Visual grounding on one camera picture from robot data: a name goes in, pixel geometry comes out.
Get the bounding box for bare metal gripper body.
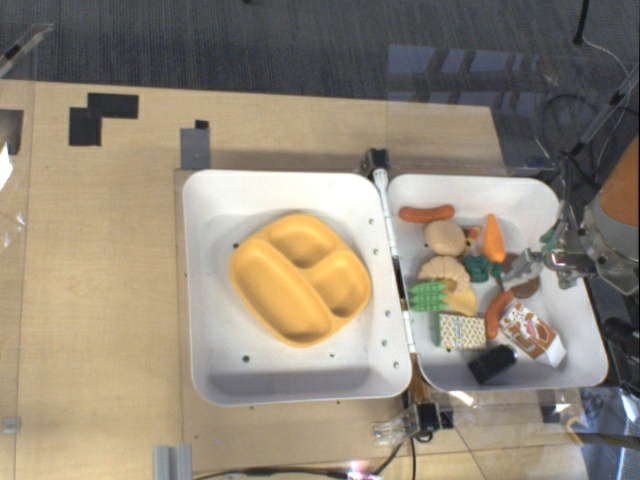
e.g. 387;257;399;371
542;245;601;282

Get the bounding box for orange carrot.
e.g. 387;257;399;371
482;212;508;289

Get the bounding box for white plastic tray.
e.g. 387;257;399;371
387;173;610;393
181;168;414;408

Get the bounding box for green broccoli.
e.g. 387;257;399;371
461;253;493;284

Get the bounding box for orange sausage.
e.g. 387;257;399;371
398;204;457;225
483;289;516;341

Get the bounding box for small pizza slice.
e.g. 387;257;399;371
462;225;484;253

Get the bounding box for brown and white carton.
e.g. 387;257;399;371
497;301;568;370

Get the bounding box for yellow cheese wedge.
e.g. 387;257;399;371
443;287;479;318

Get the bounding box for tan croissant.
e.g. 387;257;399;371
417;255;472;293

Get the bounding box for tan round bread bun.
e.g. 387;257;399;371
424;219;468;258

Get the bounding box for green and white carton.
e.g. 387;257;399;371
432;312;488;351

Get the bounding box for black box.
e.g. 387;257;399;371
467;344;518;386

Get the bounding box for green pea pods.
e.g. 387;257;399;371
406;280;450;315

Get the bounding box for thin black and white rod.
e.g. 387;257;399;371
372;167;419;355

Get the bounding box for yellow divided plate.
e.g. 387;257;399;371
228;212;374;349

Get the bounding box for black block with thin wires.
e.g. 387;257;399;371
408;401;455;443
363;148;391;172

